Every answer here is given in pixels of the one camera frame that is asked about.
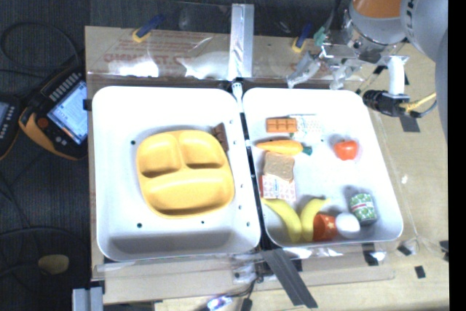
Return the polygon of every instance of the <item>device screen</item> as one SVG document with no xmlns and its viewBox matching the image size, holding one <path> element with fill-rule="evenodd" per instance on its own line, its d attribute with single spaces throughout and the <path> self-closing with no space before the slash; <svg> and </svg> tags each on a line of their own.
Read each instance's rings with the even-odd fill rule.
<svg viewBox="0 0 466 311">
<path fill-rule="evenodd" d="M 80 82 L 47 116 L 78 145 L 87 137 L 87 112 L 83 100 L 87 98 L 86 82 Z"/>
<path fill-rule="evenodd" d="M 5 119 L 5 114 L 8 110 L 8 104 L 0 101 L 0 123 Z"/>
</svg>

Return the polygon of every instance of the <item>yellow plate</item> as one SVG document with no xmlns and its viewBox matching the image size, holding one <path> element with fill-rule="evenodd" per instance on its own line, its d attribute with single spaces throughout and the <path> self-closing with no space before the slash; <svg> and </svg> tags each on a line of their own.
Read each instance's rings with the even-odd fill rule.
<svg viewBox="0 0 466 311">
<path fill-rule="evenodd" d="M 139 185 L 147 205 L 166 218 L 186 218 L 227 206 L 234 181 L 225 151 L 205 131 L 149 136 L 138 147 Z"/>
</svg>

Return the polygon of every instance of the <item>carrot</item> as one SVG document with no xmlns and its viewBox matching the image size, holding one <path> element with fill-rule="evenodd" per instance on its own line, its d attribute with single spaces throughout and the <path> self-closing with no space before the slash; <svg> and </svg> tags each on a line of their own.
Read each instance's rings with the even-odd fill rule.
<svg viewBox="0 0 466 311">
<path fill-rule="evenodd" d="M 312 153 L 312 148 L 310 146 L 303 146 L 298 141 L 291 139 L 265 141 L 257 143 L 256 146 L 266 151 L 274 151 L 275 153 L 287 154 L 290 156 L 295 156 L 302 151 L 308 155 Z"/>
</svg>

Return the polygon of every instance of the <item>dark background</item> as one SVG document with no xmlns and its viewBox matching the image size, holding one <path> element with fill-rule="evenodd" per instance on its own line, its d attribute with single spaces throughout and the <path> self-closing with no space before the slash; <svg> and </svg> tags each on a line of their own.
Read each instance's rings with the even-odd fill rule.
<svg viewBox="0 0 466 311">
<path fill-rule="evenodd" d="M 189 20 L 186 29 L 225 33 L 229 20 L 206 23 L 205 8 L 196 4 L 254 4 L 255 33 L 275 36 L 295 36 L 308 20 L 318 28 L 333 6 L 333 0 L 160 1 L 167 7 L 193 3 L 183 6 Z M 81 52 L 86 25 L 137 27 L 141 18 L 146 19 L 140 9 L 128 4 L 131 0 L 0 0 L 0 30 L 23 21 L 47 23 L 67 34 Z M 2 93 L 37 87 L 50 72 L 42 68 L 59 66 L 73 52 L 62 34 L 34 24 L 8 31 L 3 42 L 7 57 L 0 56 Z M 19 133 L 0 161 L 0 310 L 71 309 L 71 289 L 87 286 L 89 280 L 88 188 L 87 158 L 65 160 Z M 41 228 L 31 234 L 24 230 L 29 227 Z M 38 258 L 51 253 L 70 258 L 67 272 L 51 276 L 38 271 Z"/>
</svg>

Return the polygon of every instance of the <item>banana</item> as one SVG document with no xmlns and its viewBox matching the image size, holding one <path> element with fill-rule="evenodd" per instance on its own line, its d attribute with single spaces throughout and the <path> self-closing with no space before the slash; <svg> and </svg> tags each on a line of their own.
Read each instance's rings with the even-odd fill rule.
<svg viewBox="0 0 466 311">
<path fill-rule="evenodd" d="M 313 198 L 303 207 L 299 218 L 301 219 L 302 235 L 307 242 L 311 242 L 314 238 L 314 217 L 327 202 L 330 202 L 330 198 L 325 200 Z"/>
<path fill-rule="evenodd" d="M 261 201 L 278 214 L 286 225 L 291 242 L 297 243 L 301 238 L 301 220 L 298 213 L 285 200 L 261 198 Z"/>
</svg>

